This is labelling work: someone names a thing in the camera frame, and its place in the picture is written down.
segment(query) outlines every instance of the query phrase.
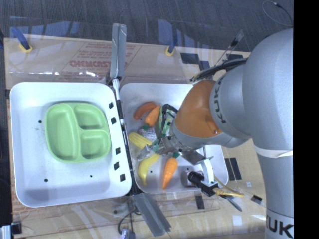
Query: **carrot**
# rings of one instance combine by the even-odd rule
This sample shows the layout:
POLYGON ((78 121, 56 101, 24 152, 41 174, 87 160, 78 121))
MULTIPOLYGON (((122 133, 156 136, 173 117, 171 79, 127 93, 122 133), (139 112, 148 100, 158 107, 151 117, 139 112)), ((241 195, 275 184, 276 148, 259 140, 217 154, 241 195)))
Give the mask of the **carrot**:
POLYGON ((174 156, 169 158, 166 162, 165 168, 164 168, 164 173, 163 173, 163 183, 162 183, 162 188, 165 189, 173 177, 174 172, 177 169, 177 157, 179 154, 177 152, 174 153, 174 156))
POLYGON ((143 113, 145 113, 146 111, 148 111, 150 109, 153 109, 154 107, 156 107, 156 104, 154 102, 147 102, 147 103, 142 104, 135 111, 133 118, 135 120, 138 120, 143 115, 143 113))
POLYGON ((143 126, 144 130, 147 130, 149 127, 154 126, 160 113, 160 105, 154 107, 150 113, 145 118, 145 125, 143 126))

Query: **yellow banana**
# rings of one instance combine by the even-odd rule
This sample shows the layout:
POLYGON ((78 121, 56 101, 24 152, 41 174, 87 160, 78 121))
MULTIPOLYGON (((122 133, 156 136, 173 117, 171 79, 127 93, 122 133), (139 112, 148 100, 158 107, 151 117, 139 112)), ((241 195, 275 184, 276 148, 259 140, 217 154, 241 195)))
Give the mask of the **yellow banana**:
POLYGON ((146 176, 147 176, 149 167, 159 158, 160 158, 160 155, 154 153, 152 156, 146 159, 143 159, 140 162, 139 168, 138 168, 138 175, 139 175, 139 178, 142 180, 143 185, 146 185, 146 176))

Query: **gray floor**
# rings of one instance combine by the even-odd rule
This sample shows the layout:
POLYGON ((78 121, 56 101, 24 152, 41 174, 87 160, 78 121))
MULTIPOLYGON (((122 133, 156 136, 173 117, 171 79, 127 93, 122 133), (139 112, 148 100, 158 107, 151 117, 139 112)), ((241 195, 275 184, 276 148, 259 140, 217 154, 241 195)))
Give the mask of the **gray floor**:
MULTIPOLYGON (((264 14, 264 1, 267 0, 0 0, 0 28, 5 37, 10 37, 11 26, 80 22, 80 33, 65 35, 110 40, 110 26, 117 22, 127 25, 128 42, 171 44, 169 25, 183 34, 178 45, 214 49, 227 48, 243 30, 245 38, 237 50, 252 51, 268 35, 288 28, 264 14)), ((271 1, 279 3, 294 18, 294 0, 271 1)), ((275 20, 291 24, 284 10, 273 4, 266 3, 265 10, 275 20)), ((38 31, 50 34, 48 29, 38 31)), ((56 31, 54 35, 59 35, 59 29, 56 31)), ((11 219, 6 99, 4 55, 0 50, 0 226, 11 219)))

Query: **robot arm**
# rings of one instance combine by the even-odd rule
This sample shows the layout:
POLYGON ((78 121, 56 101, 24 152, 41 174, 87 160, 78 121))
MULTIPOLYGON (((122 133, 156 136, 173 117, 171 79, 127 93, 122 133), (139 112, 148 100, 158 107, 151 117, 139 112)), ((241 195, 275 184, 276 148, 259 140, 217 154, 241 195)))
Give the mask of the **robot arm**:
POLYGON ((293 29, 264 39, 246 64, 216 82, 196 83, 170 134, 185 153, 251 138, 266 188, 266 238, 294 238, 293 29))

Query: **green plate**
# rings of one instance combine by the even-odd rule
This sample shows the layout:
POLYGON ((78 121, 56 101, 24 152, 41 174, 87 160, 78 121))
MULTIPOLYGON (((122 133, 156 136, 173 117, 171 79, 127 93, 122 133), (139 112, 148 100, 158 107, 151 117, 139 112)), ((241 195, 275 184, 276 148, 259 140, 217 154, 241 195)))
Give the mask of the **green plate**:
POLYGON ((45 135, 52 156, 61 162, 86 162, 111 149, 104 112, 88 103, 59 103, 45 114, 45 135))

